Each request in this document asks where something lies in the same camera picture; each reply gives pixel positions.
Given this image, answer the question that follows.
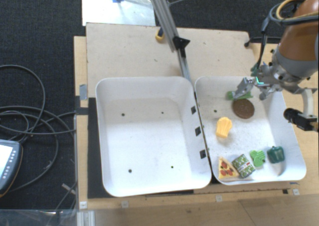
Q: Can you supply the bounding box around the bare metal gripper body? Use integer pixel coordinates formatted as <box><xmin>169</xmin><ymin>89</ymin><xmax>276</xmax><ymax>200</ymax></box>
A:
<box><xmin>253</xmin><ymin>63</ymin><xmax>312</xmax><ymax>94</ymax></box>

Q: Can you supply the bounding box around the flat green toy leaf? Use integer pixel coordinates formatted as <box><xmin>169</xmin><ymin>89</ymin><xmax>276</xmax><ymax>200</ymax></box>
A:
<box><xmin>226</xmin><ymin>90</ymin><xmax>254</xmax><ymax>101</ymax></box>

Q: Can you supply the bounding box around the brown round biscuit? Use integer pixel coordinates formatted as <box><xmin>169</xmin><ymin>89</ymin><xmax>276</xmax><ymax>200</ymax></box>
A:
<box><xmin>232</xmin><ymin>98</ymin><xmax>255</xmax><ymax>120</ymax></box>

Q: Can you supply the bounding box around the yellow toy madeleine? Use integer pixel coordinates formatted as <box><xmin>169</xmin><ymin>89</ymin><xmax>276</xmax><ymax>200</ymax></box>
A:
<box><xmin>215</xmin><ymin>116</ymin><xmax>233</xmax><ymax>138</ymax></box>

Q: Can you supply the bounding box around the white plastic tray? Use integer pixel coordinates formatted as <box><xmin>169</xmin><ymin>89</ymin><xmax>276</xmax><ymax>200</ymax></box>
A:
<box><xmin>95</xmin><ymin>76</ymin><xmax>213</xmax><ymax>198</ymax></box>
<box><xmin>194</xmin><ymin>75</ymin><xmax>307</xmax><ymax>186</ymax></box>

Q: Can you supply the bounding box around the thin black rod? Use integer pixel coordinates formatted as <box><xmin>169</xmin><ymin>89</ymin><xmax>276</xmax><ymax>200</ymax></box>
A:
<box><xmin>193</xmin><ymin>89</ymin><xmax>213</xmax><ymax>180</ymax></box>

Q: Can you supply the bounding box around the dark green bell pepper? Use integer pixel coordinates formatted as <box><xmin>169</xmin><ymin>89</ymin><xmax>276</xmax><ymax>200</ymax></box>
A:
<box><xmin>266</xmin><ymin>146</ymin><xmax>285</xmax><ymax>164</ymax></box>

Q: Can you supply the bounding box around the light green toy vegetable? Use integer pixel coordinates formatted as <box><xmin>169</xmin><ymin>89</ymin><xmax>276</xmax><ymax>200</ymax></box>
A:
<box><xmin>249</xmin><ymin>150</ymin><xmax>266</xmax><ymax>169</ymax></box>

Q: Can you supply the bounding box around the green labelled can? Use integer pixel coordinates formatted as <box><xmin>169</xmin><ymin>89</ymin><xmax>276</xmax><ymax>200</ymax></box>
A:
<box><xmin>231</xmin><ymin>154</ymin><xmax>256</xmax><ymax>179</ymax></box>

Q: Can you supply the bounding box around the toy pizza slice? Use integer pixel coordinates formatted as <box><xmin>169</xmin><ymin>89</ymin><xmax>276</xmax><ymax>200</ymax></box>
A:
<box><xmin>218</xmin><ymin>156</ymin><xmax>240</xmax><ymax>181</ymax></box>

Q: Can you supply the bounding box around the black cylinder on white bracket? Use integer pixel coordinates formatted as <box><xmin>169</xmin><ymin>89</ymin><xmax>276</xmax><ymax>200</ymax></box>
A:
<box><xmin>283</xmin><ymin>87</ymin><xmax>319</xmax><ymax>132</ymax></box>

